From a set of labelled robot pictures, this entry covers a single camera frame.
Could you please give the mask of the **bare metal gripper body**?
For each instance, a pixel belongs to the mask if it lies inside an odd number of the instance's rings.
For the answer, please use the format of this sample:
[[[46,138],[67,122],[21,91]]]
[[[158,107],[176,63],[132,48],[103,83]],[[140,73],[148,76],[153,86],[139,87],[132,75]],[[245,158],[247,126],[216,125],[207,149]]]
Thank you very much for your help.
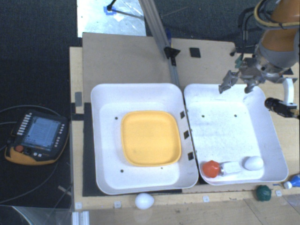
[[[277,67],[266,59],[245,58],[239,68],[241,79],[253,79],[263,83],[278,83],[283,77],[285,68]]]

